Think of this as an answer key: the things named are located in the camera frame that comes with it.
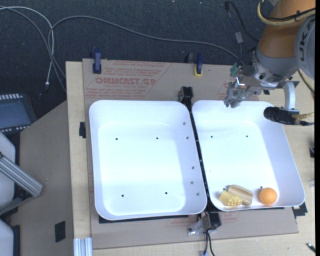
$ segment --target metal bracket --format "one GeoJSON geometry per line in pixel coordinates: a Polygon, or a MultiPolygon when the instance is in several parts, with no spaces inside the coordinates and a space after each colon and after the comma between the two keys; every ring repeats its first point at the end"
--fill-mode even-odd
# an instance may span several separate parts
{"type": "Polygon", "coordinates": [[[73,239],[73,256],[93,256],[94,250],[92,246],[92,238],[73,239]]]}
{"type": "Polygon", "coordinates": [[[231,76],[236,77],[234,82],[229,82],[226,97],[223,99],[226,107],[235,108],[242,101],[262,93],[261,83],[253,76],[251,66],[237,66],[231,68],[231,76]]]}
{"type": "Polygon", "coordinates": [[[208,213],[205,212],[202,218],[187,226],[187,235],[199,236],[206,232],[206,230],[209,228],[211,228],[210,218],[208,213]]]}
{"type": "MultiPolygon", "coordinates": [[[[43,185],[36,179],[25,173],[18,165],[10,161],[0,152],[0,172],[15,182],[32,197],[38,197],[43,185]]],[[[24,201],[24,198],[15,198],[11,202],[0,207],[0,216],[11,211],[24,201]]]]}
{"type": "Polygon", "coordinates": [[[299,81],[283,81],[279,82],[276,89],[284,91],[284,109],[294,110],[296,105],[296,87],[299,81]]]}

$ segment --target white cable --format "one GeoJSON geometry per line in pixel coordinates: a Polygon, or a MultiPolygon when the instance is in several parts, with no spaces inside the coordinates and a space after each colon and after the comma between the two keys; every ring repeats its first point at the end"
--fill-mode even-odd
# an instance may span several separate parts
{"type": "MultiPolygon", "coordinates": [[[[55,37],[54,37],[54,31],[52,30],[52,25],[51,25],[50,21],[47,19],[47,17],[44,16],[43,14],[41,14],[40,12],[34,10],[34,9],[31,9],[31,8],[28,8],[28,7],[24,7],[24,6],[6,6],[6,7],[0,8],[0,11],[8,10],[8,9],[25,9],[25,10],[29,10],[29,11],[32,11],[32,12],[40,15],[42,18],[44,18],[44,19],[46,20],[46,22],[47,22],[47,23],[49,24],[49,26],[50,26],[51,38],[52,38],[52,48],[51,48],[51,52],[52,52],[52,55],[53,55],[53,54],[54,54],[54,51],[55,51],[55,37]]],[[[49,86],[49,77],[50,77],[51,69],[52,69],[52,61],[50,62],[50,66],[49,66],[49,70],[48,70],[48,75],[47,75],[46,82],[45,82],[46,88],[49,86]]]]}

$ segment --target orange ball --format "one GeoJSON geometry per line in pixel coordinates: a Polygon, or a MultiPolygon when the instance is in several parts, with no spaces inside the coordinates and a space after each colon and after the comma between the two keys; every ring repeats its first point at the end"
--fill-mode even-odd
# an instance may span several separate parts
{"type": "Polygon", "coordinates": [[[271,187],[261,189],[259,199],[265,205],[272,205],[278,198],[277,192],[271,187]]]}

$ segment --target wooden table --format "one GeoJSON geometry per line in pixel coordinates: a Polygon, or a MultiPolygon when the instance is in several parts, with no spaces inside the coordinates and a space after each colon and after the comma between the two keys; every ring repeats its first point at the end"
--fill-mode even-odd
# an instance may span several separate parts
{"type": "MultiPolygon", "coordinates": [[[[79,123],[85,121],[82,62],[66,63],[66,79],[73,233],[75,239],[85,239],[92,236],[92,231],[89,210],[86,141],[79,136],[79,123]]],[[[293,76],[293,80],[301,81],[298,73],[293,76]]],[[[259,100],[270,102],[274,106],[283,106],[284,93],[281,90],[271,91],[271,95],[260,95],[259,100]]],[[[296,108],[300,110],[301,114],[314,112],[314,99],[303,82],[296,88],[296,108]]],[[[299,232],[287,235],[213,240],[212,249],[216,256],[311,256],[314,254],[306,245],[306,243],[315,245],[316,241],[315,190],[310,186],[310,181],[315,178],[315,166],[314,158],[310,157],[309,152],[310,147],[314,148],[314,126],[285,126],[284,129],[305,190],[305,204],[308,213],[296,219],[299,232]]],[[[199,252],[203,250],[204,245],[204,241],[194,241],[94,249],[93,254],[95,256],[194,256],[200,255],[199,252]]]]}

